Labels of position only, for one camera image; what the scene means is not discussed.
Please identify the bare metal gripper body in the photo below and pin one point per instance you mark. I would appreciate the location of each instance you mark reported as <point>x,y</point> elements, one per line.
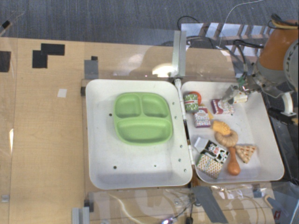
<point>252,81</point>

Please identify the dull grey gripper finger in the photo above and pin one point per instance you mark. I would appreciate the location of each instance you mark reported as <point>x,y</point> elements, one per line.
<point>230,93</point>
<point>247,91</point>

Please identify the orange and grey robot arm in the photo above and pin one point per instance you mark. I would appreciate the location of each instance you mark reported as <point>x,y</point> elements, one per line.
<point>272,52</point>

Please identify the white cake slice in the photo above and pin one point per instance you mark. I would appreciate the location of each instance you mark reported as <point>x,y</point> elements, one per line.
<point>240,99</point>

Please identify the dark red carton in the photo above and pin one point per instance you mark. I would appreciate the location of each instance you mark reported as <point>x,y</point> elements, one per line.
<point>220,107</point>

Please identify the yellow toy piece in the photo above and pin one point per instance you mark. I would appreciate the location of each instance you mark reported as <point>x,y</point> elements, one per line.
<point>210,115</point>

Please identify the yellow corn cob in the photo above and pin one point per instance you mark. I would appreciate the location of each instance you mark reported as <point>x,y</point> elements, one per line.
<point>221,127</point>

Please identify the pink and white carton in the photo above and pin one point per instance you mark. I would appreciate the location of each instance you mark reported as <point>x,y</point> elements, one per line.
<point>201,118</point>

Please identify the green and white can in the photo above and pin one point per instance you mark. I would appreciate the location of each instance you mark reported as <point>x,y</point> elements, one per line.
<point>191,102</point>

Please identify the white plastic tray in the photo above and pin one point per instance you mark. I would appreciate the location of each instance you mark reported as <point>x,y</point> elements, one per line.
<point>140,167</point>
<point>257,134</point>

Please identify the tan doughnut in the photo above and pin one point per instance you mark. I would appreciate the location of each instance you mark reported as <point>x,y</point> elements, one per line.
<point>219,137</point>

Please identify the cow print milk carton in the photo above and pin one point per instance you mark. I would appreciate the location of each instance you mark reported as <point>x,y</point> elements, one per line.
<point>216,151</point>

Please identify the tan pie slice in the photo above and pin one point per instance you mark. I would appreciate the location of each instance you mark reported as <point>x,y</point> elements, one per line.
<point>245,153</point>

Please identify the orange chicken drumstick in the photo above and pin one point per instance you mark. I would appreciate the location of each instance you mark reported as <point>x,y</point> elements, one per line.
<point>233,167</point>

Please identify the orange patterned carton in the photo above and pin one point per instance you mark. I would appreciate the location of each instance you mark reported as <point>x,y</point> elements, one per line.
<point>209,167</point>

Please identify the green divided plate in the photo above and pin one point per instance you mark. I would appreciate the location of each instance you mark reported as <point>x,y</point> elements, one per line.
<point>142,127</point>

